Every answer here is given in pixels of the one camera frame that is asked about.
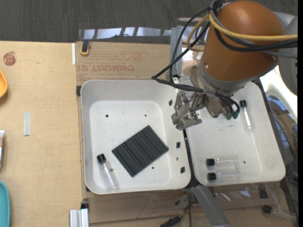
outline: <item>clear plastic vial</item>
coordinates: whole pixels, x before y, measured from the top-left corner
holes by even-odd
[[[237,169],[221,170],[207,174],[208,181],[211,182],[235,182],[241,179],[241,172]]]
[[[114,174],[114,170],[110,165],[110,162],[106,160],[104,154],[97,156],[99,162],[99,171],[104,183],[107,186],[107,189],[116,189],[118,188],[118,180]]]
[[[236,155],[230,156],[217,156],[214,158],[206,159],[206,166],[209,169],[218,168],[235,168],[239,169],[239,159]]]
[[[262,211],[267,215],[275,215],[277,217],[292,221],[293,223],[297,220],[296,214],[290,212],[289,210],[278,209],[275,206],[263,205]]]
[[[254,129],[253,119],[251,117],[250,108],[247,106],[246,100],[240,101],[240,118],[243,123],[243,127],[247,131]]]

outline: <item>wooden tabletop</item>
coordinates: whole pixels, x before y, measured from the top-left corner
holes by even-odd
[[[14,51],[16,62],[0,69],[8,81],[0,99],[0,130],[5,150],[0,180],[9,190],[11,227],[68,227],[68,214],[82,201],[76,69],[71,44],[0,42],[0,57]],[[30,135],[24,136],[24,113]],[[285,205],[283,194],[279,202]],[[289,226],[266,218],[260,208],[225,210],[232,226]],[[159,226],[169,217],[92,226]],[[188,215],[176,226],[189,226]],[[194,214],[193,226],[210,226]]]

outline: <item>dark gray carpet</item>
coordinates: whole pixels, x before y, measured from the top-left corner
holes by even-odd
[[[212,0],[0,0],[0,40],[75,42],[80,28],[146,26],[170,29]],[[252,0],[297,15],[298,0]]]

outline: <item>black plug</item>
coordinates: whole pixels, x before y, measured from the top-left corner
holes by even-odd
[[[161,224],[160,227],[171,227],[181,221],[181,218],[179,216],[176,216],[174,218],[170,218],[169,221],[165,222],[164,224]]]

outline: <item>blue bowl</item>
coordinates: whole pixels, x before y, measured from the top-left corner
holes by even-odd
[[[0,227],[9,227],[9,220],[9,191],[6,185],[2,181],[0,181]]]

